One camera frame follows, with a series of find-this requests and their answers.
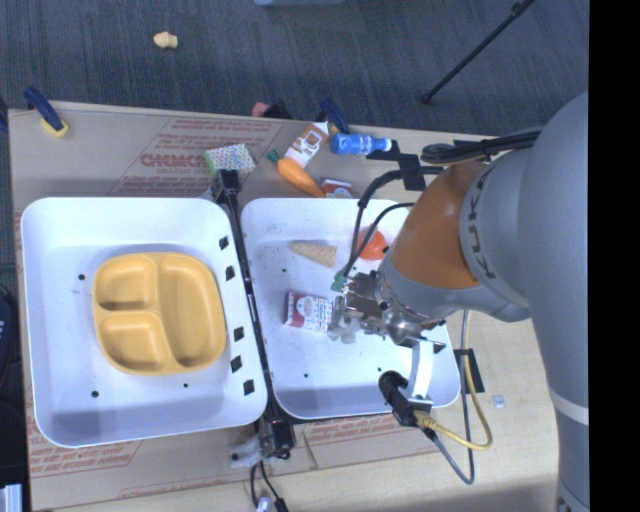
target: orange carrot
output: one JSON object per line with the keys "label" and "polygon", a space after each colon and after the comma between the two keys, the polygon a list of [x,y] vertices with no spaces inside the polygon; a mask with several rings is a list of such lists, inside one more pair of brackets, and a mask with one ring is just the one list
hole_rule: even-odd
{"label": "orange carrot", "polygon": [[307,194],[313,197],[327,197],[311,176],[292,158],[285,157],[278,160],[278,172],[280,176]]}

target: water bottle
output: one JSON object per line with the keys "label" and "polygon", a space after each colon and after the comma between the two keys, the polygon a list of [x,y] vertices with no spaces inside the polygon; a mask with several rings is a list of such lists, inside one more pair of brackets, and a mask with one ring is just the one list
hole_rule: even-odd
{"label": "water bottle", "polygon": [[336,155],[368,155],[390,149],[391,139],[376,139],[362,133],[336,133],[331,139],[331,151]]}

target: cardboard surface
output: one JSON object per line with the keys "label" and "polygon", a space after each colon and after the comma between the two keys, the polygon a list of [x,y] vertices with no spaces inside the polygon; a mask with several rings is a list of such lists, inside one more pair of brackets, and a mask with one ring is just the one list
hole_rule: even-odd
{"label": "cardboard surface", "polygon": [[[22,246],[20,216],[42,197],[162,196],[200,197],[208,194],[211,175],[203,152],[243,143],[256,162],[240,196],[242,205],[257,197],[303,197],[282,180],[265,154],[283,154],[306,122],[238,118],[186,112],[129,109],[53,102],[69,124],[63,139],[55,139],[39,124],[35,111],[10,113],[11,161],[16,224],[18,281],[21,301]],[[400,141],[403,152],[419,154],[433,142],[475,137],[368,129],[374,136]],[[363,157],[338,157],[328,147],[307,170],[323,179],[346,180],[358,197],[392,162]],[[401,183],[389,185],[376,197],[417,198]],[[227,446],[251,437],[250,427],[148,439],[81,449],[65,449],[47,441],[34,419],[29,343],[24,303],[21,332],[27,401],[29,466],[34,510],[82,505],[156,494],[172,490],[217,486],[247,480],[248,468],[232,469]],[[399,427],[391,416],[348,418],[296,427],[298,445],[275,474],[339,467],[433,451],[420,432]],[[100,485],[95,485],[99,478]]]}

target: yellow plate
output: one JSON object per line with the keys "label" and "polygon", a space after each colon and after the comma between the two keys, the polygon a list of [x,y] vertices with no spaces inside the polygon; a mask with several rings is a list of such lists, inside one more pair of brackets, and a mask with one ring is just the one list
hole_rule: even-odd
{"label": "yellow plate", "polygon": [[209,366],[224,351],[216,279],[192,256],[147,252],[111,258],[96,272],[92,300],[102,353],[122,371],[189,372]]}

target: candy wrapper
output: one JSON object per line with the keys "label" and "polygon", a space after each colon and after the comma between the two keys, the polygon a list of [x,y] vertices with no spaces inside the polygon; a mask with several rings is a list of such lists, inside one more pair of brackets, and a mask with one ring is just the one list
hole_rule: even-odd
{"label": "candy wrapper", "polygon": [[331,322],[333,304],[322,297],[289,292],[284,305],[284,323],[292,327],[326,331]]}

